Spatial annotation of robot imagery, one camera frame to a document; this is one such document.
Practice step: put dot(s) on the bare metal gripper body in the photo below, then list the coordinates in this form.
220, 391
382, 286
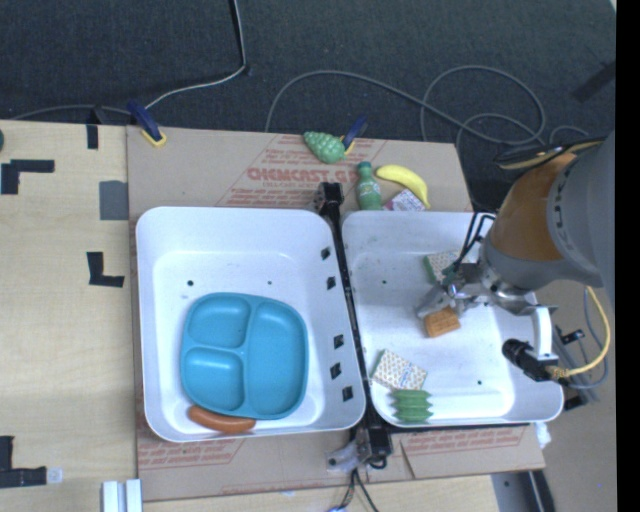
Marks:
480, 287

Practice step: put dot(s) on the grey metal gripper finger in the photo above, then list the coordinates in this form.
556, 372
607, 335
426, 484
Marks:
428, 306
441, 290

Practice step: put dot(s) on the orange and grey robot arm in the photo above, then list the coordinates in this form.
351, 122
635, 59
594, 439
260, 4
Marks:
565, 220

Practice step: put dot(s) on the orange biscuit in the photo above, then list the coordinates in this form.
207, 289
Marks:
442, 324

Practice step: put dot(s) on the green patterned packet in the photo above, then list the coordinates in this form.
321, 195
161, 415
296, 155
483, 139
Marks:
439, 264

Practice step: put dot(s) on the white patterned packet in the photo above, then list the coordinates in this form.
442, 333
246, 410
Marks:
400, 371

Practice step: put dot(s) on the white plastic tray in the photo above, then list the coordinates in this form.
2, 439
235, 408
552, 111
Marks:
475, 360
235, 250

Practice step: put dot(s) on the thin black rod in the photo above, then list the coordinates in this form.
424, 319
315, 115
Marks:
351, 310

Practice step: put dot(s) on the white and red packet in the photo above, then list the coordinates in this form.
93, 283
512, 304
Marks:
402, 201

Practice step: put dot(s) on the green ribbed block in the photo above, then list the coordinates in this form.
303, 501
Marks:
412, 406

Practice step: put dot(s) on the yellow banana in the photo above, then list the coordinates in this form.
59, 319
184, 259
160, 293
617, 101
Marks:
407, 179

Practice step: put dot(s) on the green bottle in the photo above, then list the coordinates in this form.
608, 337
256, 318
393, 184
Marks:
369, 192

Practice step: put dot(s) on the blue divided plate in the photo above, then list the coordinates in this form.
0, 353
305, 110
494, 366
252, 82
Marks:
250, 355

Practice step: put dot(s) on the green grapes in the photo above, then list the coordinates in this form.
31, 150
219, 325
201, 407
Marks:
325, 146

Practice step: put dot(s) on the orange sausage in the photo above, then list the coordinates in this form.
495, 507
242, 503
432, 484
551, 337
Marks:
220, 423

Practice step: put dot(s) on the brown cardboard board red print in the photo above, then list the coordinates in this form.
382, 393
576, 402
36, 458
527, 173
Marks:
200, 165

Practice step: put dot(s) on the black cylinder on white bracket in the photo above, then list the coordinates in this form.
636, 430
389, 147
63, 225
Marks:
527, 357

